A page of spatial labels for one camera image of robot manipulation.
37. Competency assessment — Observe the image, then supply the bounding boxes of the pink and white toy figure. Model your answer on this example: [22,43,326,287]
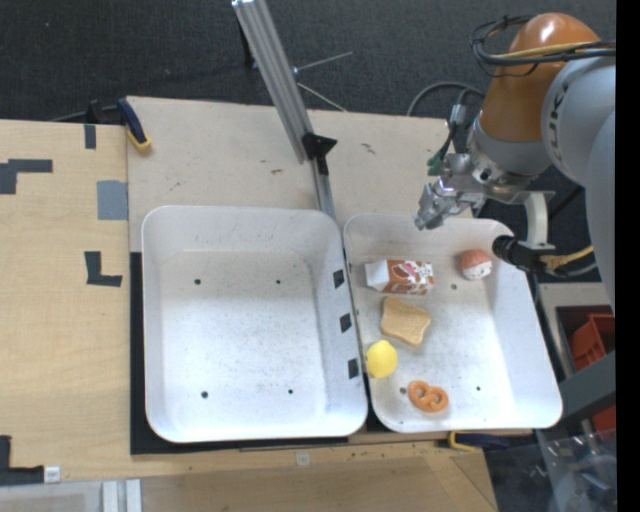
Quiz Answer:
[459,248,494,282]

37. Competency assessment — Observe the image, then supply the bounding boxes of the orange and white carton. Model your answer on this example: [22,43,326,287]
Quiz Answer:
[364,258,436,297]

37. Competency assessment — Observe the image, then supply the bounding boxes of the black cylinder on white bracket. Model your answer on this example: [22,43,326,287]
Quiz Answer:
[491,192,558,274]

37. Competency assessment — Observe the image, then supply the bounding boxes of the orange pretzel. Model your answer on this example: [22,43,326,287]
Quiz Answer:
[407,379,450,415]

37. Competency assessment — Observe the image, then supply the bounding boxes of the tan bread slice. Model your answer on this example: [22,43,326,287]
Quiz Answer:
[379,295,433,348]

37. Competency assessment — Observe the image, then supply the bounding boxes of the white plastic tray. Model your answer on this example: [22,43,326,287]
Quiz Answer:
[342,213,565,435]
[141,204,370,444]

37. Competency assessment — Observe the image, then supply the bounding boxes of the yellow lemon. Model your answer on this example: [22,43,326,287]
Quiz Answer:
[365,339,400,380]

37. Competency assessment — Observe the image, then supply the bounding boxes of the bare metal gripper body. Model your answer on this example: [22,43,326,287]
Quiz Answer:
[428,152,532,209]

